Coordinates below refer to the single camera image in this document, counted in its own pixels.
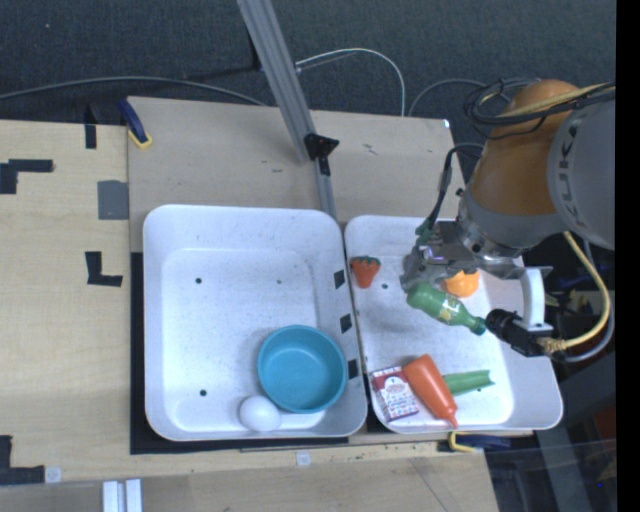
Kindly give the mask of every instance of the toy bottle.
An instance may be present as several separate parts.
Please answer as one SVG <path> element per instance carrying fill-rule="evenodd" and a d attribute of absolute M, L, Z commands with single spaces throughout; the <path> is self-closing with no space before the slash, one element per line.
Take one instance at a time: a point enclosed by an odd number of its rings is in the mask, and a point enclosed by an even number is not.
<path fill-rule="evenodd" d="M 447 420 L 458 428 L 456 411 L 458 406 L 429 354 L 414 359 L 402 368 L 413 392 L 420 397 L 431 413 L 438 419 Z"/>
<path fill-rule="evenodd" d="M 484 318 L 473 316 L 460 300 L 425 282 L 418 283 L 409 290 L 407 304 L 443 324 L 464 325 L 474 334 L 480 335 L 487 328 Z"/>

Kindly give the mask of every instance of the metal pole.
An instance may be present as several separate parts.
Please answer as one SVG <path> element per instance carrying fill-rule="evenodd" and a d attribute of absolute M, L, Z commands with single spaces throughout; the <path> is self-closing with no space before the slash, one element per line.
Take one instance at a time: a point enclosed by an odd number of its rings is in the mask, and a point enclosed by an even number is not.
<path fill-rule="evenodd" d="M 304 139 L 316 131 L 273 5 L 270 0 L 238 0 L 238 6 L 298 157 L 306 161 L 312 157 Z M 313 162 L 320 208 L 335 218 L 331 177 L 321 168 L 319 158 Z"/>

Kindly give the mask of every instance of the blue bowl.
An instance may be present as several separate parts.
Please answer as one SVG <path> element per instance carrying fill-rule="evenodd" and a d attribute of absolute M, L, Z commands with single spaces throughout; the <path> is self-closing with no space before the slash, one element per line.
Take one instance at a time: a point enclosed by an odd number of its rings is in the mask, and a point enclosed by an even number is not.
<path fill-rule="evenodd" d="M 347 384 L 347 363 L 325 333 L 290 325 L 271 333 L 260 347 L 258 378 L 276 405 L 309 414 L 340 398 Z"/>

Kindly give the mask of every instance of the toy snack package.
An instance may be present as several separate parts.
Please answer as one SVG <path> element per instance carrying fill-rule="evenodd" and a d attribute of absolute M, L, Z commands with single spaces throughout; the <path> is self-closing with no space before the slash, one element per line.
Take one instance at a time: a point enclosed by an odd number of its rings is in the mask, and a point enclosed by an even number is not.
<path fill-rule="evenodd" d="M 402 367 L 394 366 L 371 372 L 370 381 L 388 422 L 419 412 L 416 398 L 402 372 Z"/>

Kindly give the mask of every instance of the green bottle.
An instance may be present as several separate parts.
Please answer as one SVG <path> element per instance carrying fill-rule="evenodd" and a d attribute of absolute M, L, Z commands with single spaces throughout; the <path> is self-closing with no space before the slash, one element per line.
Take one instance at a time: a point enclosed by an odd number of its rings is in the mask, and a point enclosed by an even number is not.
<path fill-rule="evenodd" d="M 428 283 L 418 283 L 409 290 L 407 304 L 446 325 L 464 325 L 474 334 L 486 330 L 484 318 L 473 316 L 456 297 L 437 290 Z"/>

